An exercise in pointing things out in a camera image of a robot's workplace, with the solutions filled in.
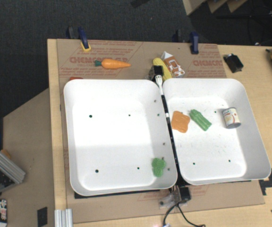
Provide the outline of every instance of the blue clamp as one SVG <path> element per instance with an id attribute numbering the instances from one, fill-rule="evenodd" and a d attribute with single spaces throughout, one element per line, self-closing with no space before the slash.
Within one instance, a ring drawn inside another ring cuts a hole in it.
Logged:
<path id="1" fill-rule="evenodd" d="M 91 46 L 88 42 L 87 36 L 85 35 L 84 29 L 81 26 L 79 26 L 77 28 L 77 30 L 78 30 L 78 39 L 81 40 L 81 42 L 80 42 L 81 47 L 86 52 L 90 51 Z M 74 35 L 74 31 L 73 31 L 72 26 L 68 26 L 68 28 L 66 29 L 66 39 L 77 39 Z"/>
<path id="2" fill-rule="evenodd" d="M 191 49 L 191 53 L 192 54 L 198 54 L 198 40 L 199 40 L 199 35 L 197 34 L 197 32 L 193 31 L 189 34 L 189 40 L 192 43 L 192 45 L 190 46 Z"/>

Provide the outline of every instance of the orange object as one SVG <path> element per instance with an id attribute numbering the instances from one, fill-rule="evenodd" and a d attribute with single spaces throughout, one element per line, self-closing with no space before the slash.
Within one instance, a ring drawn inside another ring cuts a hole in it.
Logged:
<path id="1" fill-rule="evenodd" d="M 69 81 L 75 80 L 75 79 L 83 79 L 83 78 L 79 78 L 79 77 L 70 77 Z"/>
<path id="2" fill-rule="evenodd" d="M 191 118 L 179 111 L 174 111 L 172 118 L 172 129 L 178 130 L 181 133 L 185 133 L 188 130 L 188 123 Z"/>
<path id="3" fill-rule="evenodd" d="M 130 63 L 118 61 L 114 59 L 103 59 L 103 61 L 95 61 L 95 66 L 103 66 L 106 69 L 118 69 L 131 66 Z"/>

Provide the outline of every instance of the toy carrot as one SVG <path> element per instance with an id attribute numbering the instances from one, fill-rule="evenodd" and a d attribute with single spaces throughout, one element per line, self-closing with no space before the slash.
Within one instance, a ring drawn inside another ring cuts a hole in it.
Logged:
<path id="1" fill-rule="evenodd" d="M 124 61 L 118 61 L 114 59 L 108 59 L 105 58 L 103 61 L 95 61 L 95 66 L 103 66 L 106 69 L 118 69 L 123 67 L 129 67 L 131 64 L 124 62 Z"/>

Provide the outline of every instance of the cardboard sheet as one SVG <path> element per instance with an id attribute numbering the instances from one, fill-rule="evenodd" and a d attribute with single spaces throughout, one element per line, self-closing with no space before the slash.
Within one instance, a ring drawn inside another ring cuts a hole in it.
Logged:
<path id="1" fill-rule="evenodd" d="M 215 44 L 199 44 L 199 54 L 191 54 L 188 43 L 158 43 L 90 40 L 90 52 L 84 52 L 79 40 L 58 39 L 59 87 L 61 101 L 67 207 L 73 210 L 74 223 L 108 219 L 132 218 L 164 214 L 159 199 L 168 190 L 112 196 L 75 198 L 70 185 L 68 139 L 63 88 L 70 77 L 84 79 L 144 79 L 155 57 L 166 51 L 175 56 L 185 71 L 185 78 L 226 78 L 221 55 Z M 131 67 L 107 70 L 95 67 L 94 60 L 112 58 L 131 63 Z M 190 186 L 192 200 L 184 211 L 211 210 L 263 204 L 258 181 Z"/>

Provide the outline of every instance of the black cable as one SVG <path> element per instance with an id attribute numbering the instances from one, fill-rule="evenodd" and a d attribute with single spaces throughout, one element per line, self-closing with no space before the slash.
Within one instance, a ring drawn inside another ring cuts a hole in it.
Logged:
<path id="1" fill-rule="evenodd" d="M 170 207 L 170 208 L 168 209 L 168 211 L 165 213 L 164 218 L 163 218 L 163 222 L 162 222 L 162 225 L 163 225 L 163 226 L 166 225 L 166 223 L 165 223 L 166 217 L 169 215 L 169 213 L 170 213 L 175 207 L 177 207 L 177 208 L 180 210 L 180 212 L 181 212 L 183 218 L 186 220 L 187 223 L 189 223 L 190 225 L 193 225 L 193 226 L 195 226 L 195 227 L 205 227 L 205 225 L 195 225 L 195 224 L 193 224 L 192 222 L 188 221 L 188 219 L 187 219 L 187 218 L 185 217 L 185 215 L 183 214 L 183 212 L 182 212 L 182 210 L 181 210 L 179 204 L 180 204 L 180 202 L 177 203 L 177 204 L 175 204 L 175 205 L 173 205 L 173 206 Z"/>

